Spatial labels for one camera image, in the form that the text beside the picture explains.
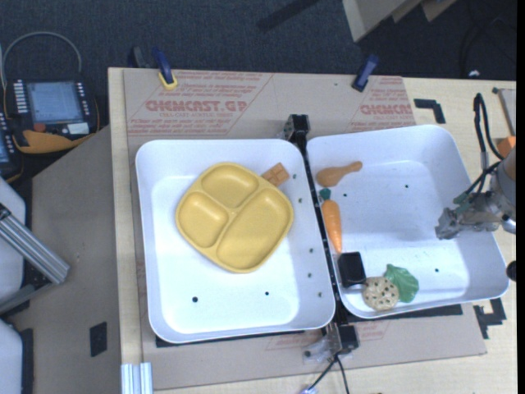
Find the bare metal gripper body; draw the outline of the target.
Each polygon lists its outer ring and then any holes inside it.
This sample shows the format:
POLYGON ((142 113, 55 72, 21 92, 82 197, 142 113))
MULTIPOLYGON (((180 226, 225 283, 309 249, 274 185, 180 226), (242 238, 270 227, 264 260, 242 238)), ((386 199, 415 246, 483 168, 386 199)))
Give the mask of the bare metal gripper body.
POLYGON ((501 227, 516 233, 516 200, 514 197, 487 191, 467 195, 456 208, 457 221, 475 231, 495 231, 501 227))

